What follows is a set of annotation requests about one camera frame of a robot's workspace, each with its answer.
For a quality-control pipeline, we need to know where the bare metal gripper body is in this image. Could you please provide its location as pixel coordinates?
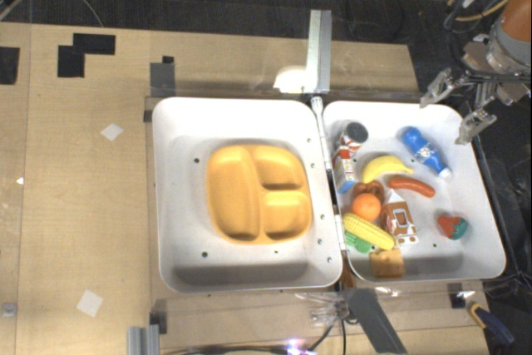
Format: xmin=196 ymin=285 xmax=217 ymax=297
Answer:
xmin=460 ymin=33 xmax=532 ymax=106

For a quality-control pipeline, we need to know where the blue bottle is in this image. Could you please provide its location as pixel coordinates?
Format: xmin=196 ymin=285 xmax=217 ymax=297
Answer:
xmin=399 ymin=126 xmax=453 ymax=180

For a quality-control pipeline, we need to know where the white plastic tray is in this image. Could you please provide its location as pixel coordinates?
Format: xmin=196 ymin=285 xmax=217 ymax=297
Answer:
xmin=150 ymin=96 xmax=344 ymax=294
xmin=321 ymin=100 xmax=508 ymax=284

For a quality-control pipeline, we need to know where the red sausage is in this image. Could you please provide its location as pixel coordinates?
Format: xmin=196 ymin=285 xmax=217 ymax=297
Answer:
xmin=387 ymin=175 xmax=436 ymax=199

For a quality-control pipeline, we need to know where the yellow banana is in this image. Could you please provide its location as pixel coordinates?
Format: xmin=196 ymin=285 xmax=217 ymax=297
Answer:
xmin=361 ymin=153 xmax=416 ymax=185

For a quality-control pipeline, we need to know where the red and white can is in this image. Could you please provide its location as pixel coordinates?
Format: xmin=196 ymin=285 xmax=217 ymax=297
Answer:
xmin=337 ymin=121 xmax=370 ymax=157

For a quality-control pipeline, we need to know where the red strawberry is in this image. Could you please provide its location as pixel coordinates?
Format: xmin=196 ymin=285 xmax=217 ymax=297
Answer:
xmin=436 ymin=214 xmax=470 ymax=241

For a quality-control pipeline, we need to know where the brown and white carton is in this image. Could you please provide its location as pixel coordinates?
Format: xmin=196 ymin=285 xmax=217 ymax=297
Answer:
xmin=380 ymin=188 xmax=421 ymax=249

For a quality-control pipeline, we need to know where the brown pretzel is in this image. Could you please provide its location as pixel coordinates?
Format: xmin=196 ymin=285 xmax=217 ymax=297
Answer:
xmin=352 ymin=180 xmax=386 ymax=201

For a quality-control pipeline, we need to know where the red white and blue carton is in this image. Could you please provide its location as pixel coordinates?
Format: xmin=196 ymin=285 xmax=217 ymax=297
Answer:
xmin=330 ymin=148 xmax=357 ymax=195

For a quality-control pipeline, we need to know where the orange fruit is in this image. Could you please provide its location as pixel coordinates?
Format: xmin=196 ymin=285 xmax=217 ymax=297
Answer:
xmin=352 ymin=193 xmax=382 ymax=222

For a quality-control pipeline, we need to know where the yellow corn cob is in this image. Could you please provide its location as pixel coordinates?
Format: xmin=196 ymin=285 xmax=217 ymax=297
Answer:
xmin=342 ymin=212 xmax=397 ymax=252

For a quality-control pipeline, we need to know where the yellow cheese block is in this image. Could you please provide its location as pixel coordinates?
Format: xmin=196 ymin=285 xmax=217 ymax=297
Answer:
xmin=368 ymin=246 xmax=406 ymax=279

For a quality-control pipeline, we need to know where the orange divided plate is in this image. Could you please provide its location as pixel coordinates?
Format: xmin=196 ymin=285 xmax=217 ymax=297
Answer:
xmin=204 ymin=143 xmax=314 ymax=244

